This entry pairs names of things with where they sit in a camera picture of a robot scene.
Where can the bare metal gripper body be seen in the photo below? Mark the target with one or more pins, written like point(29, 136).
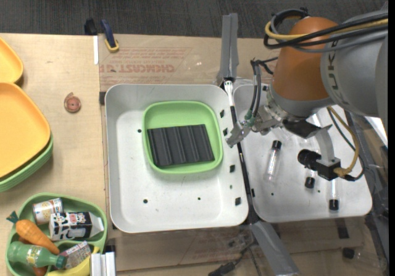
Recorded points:
point(268, 120)

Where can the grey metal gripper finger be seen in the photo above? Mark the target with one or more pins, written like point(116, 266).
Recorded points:
point(234, 138)
point(245, 129)

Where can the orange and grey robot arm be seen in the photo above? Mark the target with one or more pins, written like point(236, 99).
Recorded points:
point(308, 61)

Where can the clear plastic bottle black cap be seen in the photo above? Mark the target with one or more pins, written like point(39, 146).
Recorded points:
point(333, 200)
point(309, 182)
point(272, 160)

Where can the black ribbed rack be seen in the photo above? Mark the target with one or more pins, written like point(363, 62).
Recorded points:
point(180, 145)

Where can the green square plate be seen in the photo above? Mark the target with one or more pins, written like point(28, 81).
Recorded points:
point(182, 112)

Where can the white plastic tray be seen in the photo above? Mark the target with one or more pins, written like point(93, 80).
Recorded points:
point(172, 200)
point(293, 200)

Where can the brown cardboard board red print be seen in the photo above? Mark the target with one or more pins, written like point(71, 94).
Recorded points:
point(148, 65)

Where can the green divided plate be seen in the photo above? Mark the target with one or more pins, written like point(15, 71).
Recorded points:
point(92, 211)

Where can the pink round disc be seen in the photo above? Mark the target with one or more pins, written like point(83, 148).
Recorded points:
point(72, 102)

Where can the black and white milk carton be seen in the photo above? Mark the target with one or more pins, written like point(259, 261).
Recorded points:
point(72, 226)

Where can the small pink and white carton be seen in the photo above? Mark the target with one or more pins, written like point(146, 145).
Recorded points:
point(78, 253)

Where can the small white and red can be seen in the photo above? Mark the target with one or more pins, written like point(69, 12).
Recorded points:
point(46, 210)

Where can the yellow banana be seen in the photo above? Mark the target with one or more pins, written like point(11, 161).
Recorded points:
point(80, 268)

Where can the yellow plate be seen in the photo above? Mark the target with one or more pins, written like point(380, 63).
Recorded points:
point(18, 126)
point(7, 63)

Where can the orange carrot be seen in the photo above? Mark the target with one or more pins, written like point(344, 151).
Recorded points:
point(32, 233)

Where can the green bottle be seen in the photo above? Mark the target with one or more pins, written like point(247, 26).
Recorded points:
point(31, 256)

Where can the black cylinder on white bracket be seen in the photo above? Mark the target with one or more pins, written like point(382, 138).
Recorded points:
point(321, 162)

